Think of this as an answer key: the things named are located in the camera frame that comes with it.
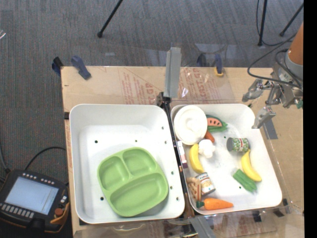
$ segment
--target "wooden table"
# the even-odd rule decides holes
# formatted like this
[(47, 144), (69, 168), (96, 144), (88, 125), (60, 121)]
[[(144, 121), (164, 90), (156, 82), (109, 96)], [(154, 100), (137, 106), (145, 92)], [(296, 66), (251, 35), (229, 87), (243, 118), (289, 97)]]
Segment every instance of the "wooden table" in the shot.
[[(81, 103), (153, 105), (159, 92), (164, 91), (165, 67), (87, 66), (87, 69), (92, 77), (85, 80), (79, 75), (77, 68), (71, 66), (61, 68), (74, 237), (104, 237), (105, 234), (107, 237), (121, 237), (127, 232), (130, 237), (133, 235), (162, 237), (164, 235), (163, 222), (150, 223), (150, 225), (125, 225), (124, 229), (131, 231), (122, 230), (122, 227), (111, 227), (111, 225), (80, 225), (74, 204), (71, 141), (67, 115), (75, 105)], [(242, 95), (248, 91), (255, 78), (247, 74), (246, 68), (224, 68), (223, 72), (224, 76), (218, 77), (213, 67), (181, 67), (179, 93), (184, 97), (175, 98), (175, 101), (184, 101), (189, 104), (199, 99), (213, 100), (216, 103), (242, 103)], [(271, 72), (271, 68), (252, 69), (253, 74), (264, 77), (270, 77)], [(265, 106), (267, 97), (268, 92), (264, 92), (262, 97), (252, 101), (251, 107), (255, 115)], [(268, 140), (263, 127), (261, 133), (278, 179), (281, 180), (283, 196), (285, 195), (291, 207), (282, 209), (282, 214), (284, 211), (282, 218), (270, 215), (267, 219), (273, 219), (272, 223), (264, 227), (245, 224), (244, 230), (239, 229), (237, 223), (237, 230), (232, 231), (232, 227), (228, 226), (229, 216), (226, 224), (222, 223), (221, 228), (214, 229), (216, 235), (230, 237), (263, 233), (261, 237), (262, 235), (263, 237), (302, 237), (304, 234), (303, 110), (298, 110), (294, 105), (285, 109), (281, 104), (272, 108), (276, 112), (272, 122), (278, 139)], [(232, 219), (234, 218), (241, 220), (241, 216), (235, 215)]]

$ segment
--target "green divided plate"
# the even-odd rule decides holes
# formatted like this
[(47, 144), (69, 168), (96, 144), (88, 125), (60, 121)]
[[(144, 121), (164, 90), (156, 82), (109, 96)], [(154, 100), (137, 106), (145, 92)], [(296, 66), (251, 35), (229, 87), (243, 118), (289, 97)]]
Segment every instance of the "green divided plate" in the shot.
[(98, 181), (112, 209), (123, 217), (153, 208), (168, 194), (168, 183), (161, 167), (140, 147), (105, 158), (98, 166)]

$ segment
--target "carrot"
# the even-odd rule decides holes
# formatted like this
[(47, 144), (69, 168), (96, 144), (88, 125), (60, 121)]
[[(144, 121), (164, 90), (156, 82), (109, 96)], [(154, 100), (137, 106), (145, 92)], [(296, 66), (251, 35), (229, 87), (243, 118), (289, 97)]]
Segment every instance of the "carrot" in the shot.
[(204, 138), (209, 139), (209, 140), (211, 140), (212, 143), (214, 143), (214, 137), (208, 130), (206, 131)]
[(217, 198), (208, 197), (205, 198), (204, 201), (196, 201), (196, 207), (205, 207), (206, 210), (216, 210), (216, 209), (223, 209), (233, 207), (233, 203), (228, 201), (224, 201)]

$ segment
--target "can label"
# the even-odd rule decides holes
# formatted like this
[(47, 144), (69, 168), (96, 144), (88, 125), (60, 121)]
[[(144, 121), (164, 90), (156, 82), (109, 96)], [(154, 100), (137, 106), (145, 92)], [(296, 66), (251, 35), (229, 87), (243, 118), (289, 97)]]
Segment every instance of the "can label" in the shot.
[(228, 151), (246, 152), (250, 148), (247, 138), (230, 137), (227, 140)]
[(216, 190), (206, 172), (196, 176), (195, 178), (199, 179), (202, 184), (202, 196), (212, 193)]

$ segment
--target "banana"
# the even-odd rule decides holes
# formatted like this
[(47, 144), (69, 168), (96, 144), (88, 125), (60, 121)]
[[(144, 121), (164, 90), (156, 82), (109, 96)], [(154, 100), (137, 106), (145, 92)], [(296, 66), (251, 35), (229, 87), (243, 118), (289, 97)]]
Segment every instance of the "banana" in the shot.
[(243, 172), (253, 181), (262, 181), (261, 176), (253, 169), (250, 162), (250, 149), (241, 158)]
[(198, 149), (199, 149), (198, 143), (191, 146), (191, 148), (189, 149), (189, 161), (190, 161), (190, 164), (191, 164), (193, 170), (195, 172), (201, 174), (205, 171), (203, 169), (202, 164), (199, 161)]

